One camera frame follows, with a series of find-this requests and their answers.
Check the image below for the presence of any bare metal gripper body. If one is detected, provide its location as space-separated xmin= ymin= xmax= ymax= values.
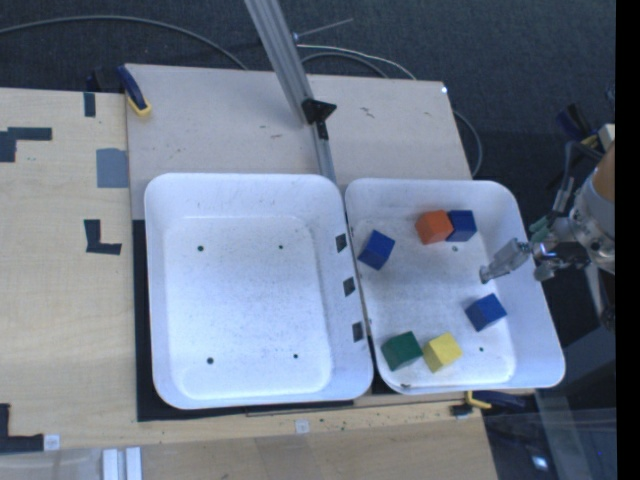
xmin=530 ymin=205 xmax=617 ymax=274

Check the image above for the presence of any blue cube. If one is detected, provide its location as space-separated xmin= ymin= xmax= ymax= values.
xmin=445 ymin=209 xmax=478 ymax=243
xmin=356 ymin=229 xmax=397 ymax=272
xmin=464 ymin=292 xmax=508 ymax=333

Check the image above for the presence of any orange cube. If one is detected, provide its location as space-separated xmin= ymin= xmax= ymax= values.
xmin=414 ymin=209 xmax=455 ymax=246

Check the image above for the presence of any white plastic tray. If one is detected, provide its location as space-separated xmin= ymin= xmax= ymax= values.
xmin=143 ymin=171 xmax=375 ymax=411
xmin=343 ymin=176 xmax=567 ymax=397

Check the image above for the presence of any yellow cube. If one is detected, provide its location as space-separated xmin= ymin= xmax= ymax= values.
xmin=422 ymin=331 xmax=464 ymax=374

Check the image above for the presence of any green cube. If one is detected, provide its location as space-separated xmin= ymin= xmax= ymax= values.
xmin=380 ymin=330 xmax=424 ymax=373

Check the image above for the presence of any pale wood board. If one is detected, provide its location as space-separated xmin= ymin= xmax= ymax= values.
xmin=123 ymin=62 xmax=536 ymax=418

